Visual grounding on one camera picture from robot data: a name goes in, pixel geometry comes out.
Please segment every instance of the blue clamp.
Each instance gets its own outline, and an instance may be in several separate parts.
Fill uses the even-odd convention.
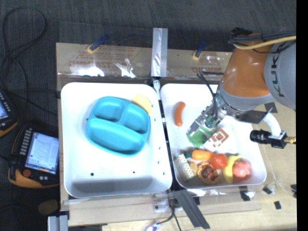
[[[109,39],[109,35],[105,34],[104,36],[101,36],[98,40],[96,40],[93,44],[88,46],[88,52],[90,54],[93,54],[96,52],[101,45],[103,45],[107,40]]]
[[[199,60],[200,59],[201,52],[204,50],[205,45],[206,45],[206,42],[202,41],[202,43],[199,45],[199,48],[193,52],[193,55],[192,55],[193,59],[195,59],[195,60]]]

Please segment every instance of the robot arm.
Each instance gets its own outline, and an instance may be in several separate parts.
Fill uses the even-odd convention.
[[[238,36],[247,33],[236,28],[230,41],[236,45],[212,104],[193,122],[187,131],[192,136],[201,126],[208,128],[210,137],[225,116],[249,123],[264,120],[271,128],[253,130],[250,139],[284,148],[296,143],[281,131],[275,118],[266,112],[254,111],[261,104],[277,101],[296,111],[296,36],[294,32]],[[198,76],[206,82],[202,73]]]

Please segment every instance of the blue divided plate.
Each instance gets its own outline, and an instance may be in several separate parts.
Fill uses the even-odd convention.
[[[117,97],[100,98],[86,124],[87,139],[121,156],[138,154],[147,141],[150,117],[138,105]]]

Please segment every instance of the red tomato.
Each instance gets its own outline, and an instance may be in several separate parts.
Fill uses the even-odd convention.
[[[228,165],[228,159],[225,154],[214,154],[210,163],[215,169],[224,169]]]

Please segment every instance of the black cable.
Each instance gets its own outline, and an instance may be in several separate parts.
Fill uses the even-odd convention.
[[[177,216],[176,216],[175,214],[174,214],[174,218],[175,218],[175,221],[177,222],[179,231],[182,231],[182,229],[181,229],[181,227],[180,227],[180,224],[179,224],[179,221],[178,221],[178,218],[177,218]]]
[[[5,156],[3,156],[3,155],[1,155],[1,154],[0,154],[0,158],[4,159],[4,160],[7,161],[8,163],[10,162],[9,158],[7,158],[7,157],[5,157]]]
[[[168,217],[166,220],[164,220],[164,221],[161,221],[161,222],[158,222],[157,224],[162,224],[162,223],[164,223],[164,222],[168,222],[168,221],[170,221],[174,216],[175,216],[175,209],[174,208],[172,208],[172,213],[171,213],[171,216],[170,217]]]
[[[214,117],[215,120],[217,120],[218,119],[218,107],[217,107],[216,97],[215,97],[215,94],[213,93],[212,88],[210,87],[208,81],[203,76],[203,74],[208,74],[208,72],[199,71],[197,73],[197,76],[206,84],[209,91],[211,92],[211,95],[212,95],[212,98],[213,98],[213,105],[214,105],[214,109],[212,110],[211,115]]]
[[[33,10],[34,12],[36,12],[40,16],[41,21],[43,22],[43,26],[42,26],[41,30],[39,31],[38,35],[36,37],[34,37],[33,39],[31,39],[29,42],[26,42],[26,43],[16,47],[15,49],[8,50],[7,49],[7,41],[6,41],[6,37],[5,37],[5,33],[4,33],[6,21],[7,21],[8,17],[11,14],[13,14],[14,12],[19,11],[19,10]],[[32,91],[32,90],[45,90],[45,89],[29,89],[28,88],[26,71],[25,71],[24,67],[16,59],[18,55],[20,55],[23,51],[28,49],[31,45],[33,45],[35,42],[37,42],[43,36],[43,34],[45,32],[45,29],[46,29],[46,19],[45,19],[44,15],[39,10],[37,10],[35,8],[32,8],[32,7],[19,7],[19,8],[15,8],[15,9],[10,10],[5,15],[5,17],[4,17],[3,21],[2,21],[2,38],[3,38],[4,57],[3,57],[3,59],[2,59],[2,61],[0,63],[0,88],[3,89],[3,84],[2,84],[2,80],[1,80],[1,74],[2,74],[5,66],[7,66],[10,63],[10,61],[11,61],[12,63],[17,64],[17,66],[22,71],[22,76],[23,76],[23,80],[24,80],[24,84],[25,84],[25,89],[19,90],[19,91],[26,91],[26,92],[28,92],[28,91]],[[53,114],[53,115],[57,116],[56,113],[48,111],[48,110],[42,108],[41,106],[35,104],[34,102],[30,101],[28,99],[28,94],[27,93],[26,93],[26,98],[24,98],[24,97],[21,97],[21,96],[19,96],[17,94],[12,93],[9,90],[6,90],[6,91],[9,92],[12,95],[15,95],[15,96],[21,98],[21,99],[24,99],[28,103],[32,104],[33,106],[35,106],[35,107],[37,107],[39,109],[42,109],[43,111],[46,111],[46,112],[48,112],[50,114]]]
[[[13,14],[16,11],[19,11],[19,10],[33,10],[33,11],[35,11],[41,17],[42,22],[43,22],[43,27],[39,31],[38,35],[36,37],[34,37],[33,39],[31,39],[29,42],[24,43],[24,44],[16,47],[15,49],[8,50],[8,49],[6,49],[7,42],[6,42],[5,33],[4,33],[6,20],[9,17],[9,15],[11,15],[11,14]],[[6,15],[4,16],[4,19],[2,20],[2,39],[3,39],[4,57],[3,57],[2,61],[1,61],[1,64],[0,64],[0,88],[3,88],[3,85],[2,85],[2,82],[1,82],[1,74],[2,74],[2,71],[4,70],[5,63],[6,63],[7,59],[10,59],[13,62],[17,63],[17,65],[19,66],[19,68],[23,72],[24,78],[26,78],[26,73],[24,71],[24,68],[18,63],[18,61],[16,60],[16,57],[21,52],[23,52],[24,50],[28,49],[36,41],[38,41],[43,36],[43,34],[45,32],[45,29],[46,29],[46,19],[45,19],[44,15],[39,10],[37,10],[35,8],[32,8],[32,7],[18,7],[18,8],[14,8],[14,9],[10,10],[8,13],[6,13]],[[17,51],[19,51],[18,54],[16,56],[12,56],[13,53],[16,53]]]
[[[287,32],[278,32],[278,33],[262,33],[262,34],[256,34],[256,35],[251,35],[251,34],[252,34],[251,31],[236,27],[235,29],[231,31],[229,43],[236,44],[236,45],[242,45],[242,46],[248,46],[246,44],[243,44],[243,42],[251,42],[251,41],[265,42],[266,40],[274,40],[274,39],[281,39],[285,37],[292,37],[292,36],[296,36],[296,31],[287,31]],[[296,43],[296,40],[292,40],[287,44],[284,43],[285,46],[279,47],[279,49],[277,49],[276,51],[257,51],[256,49],[252,49],[252,50],[257,53],[277,54],[291,47],[295,43]]]
[[[4,205],[4,206],[0,207],[0,213],[2,211],[9,210],[9,209],[14,209],[14,208],[25,208],[25,207],[22,206],[22,205],[7,204],[7,205]]]
[[[47,110],[47,109],[45,109],[45,108],[39,106],[38,104],[36,104],[36,103],[30,101],[28,98],[24,98],[24,97],[22,97],[22,96],[19,96],[19,95],[15,94],[13,91],[47,91],[47,92],[51,92],[51,93],[53,93],[53,94],[55,94],[55,95],[56,95],[56,91],[53,91],[53,90],[50,90],[50,89],[43,89],[43,88],[39,88],[39,89],[11,90],[11,91],[6,90],[7,93],[9,93],[9,94],[11,94],[11,95],[13,95],[13,96],[16,96],[16,97],[18,97],[18,98],[20,98],[20,99],[25,100],[25,101],[27,101],[28,103],[32,104],[33,106],[35,106],[35,107],[37,107],[37,108],[39,108],[39,109],[41,109],[41,110],[43,110],[43,111],[45,111],[45,112],[48,112],[48,113],[50,113],[50,114],[52,114],[52,115],[55,115],[55,116],[58,115],[57,113],[54,113],[54,112],[52,112],[52,111],[49,111],[49,110]]]
[[[182,231],[182,229],[181,229],[181,227],[180,227],[180,224],[179,224],[179,221],[178,221],[178,219],[177,219],[177,217],[176,217],[176,215],[175,215],[175,208],[172,207],[171,210],[172,210],[171,215],[170,215],[166,220],[161,221],[161,222],[158,222],[157,224],[162,224],[162,223],[165,223],[165,222],[170,221],[172,218],[175,218],[175,221],[177,222],[179,231]]]
[[[201,71],[201,72],[204,75],[223,75],[223,73],[212,73],[212,72],[207,72],[207,71]]]
[[[11,205],[12,206],[17,206],[17,205],[14,204],[14,195],[13,195],[13,185],[12,184],[11,184],[11,198],[12,198]],[[17,215],[16,208],[13,208],[13,212],[14,212],[14,215],[15,215],[15,217],[17,219],[17,222],[18,222],[19,226],[22,228],[23,231],[27,231],[27,229],[25,229],[24,226],[22,225],[21,220],[19,219],[19,216]]]

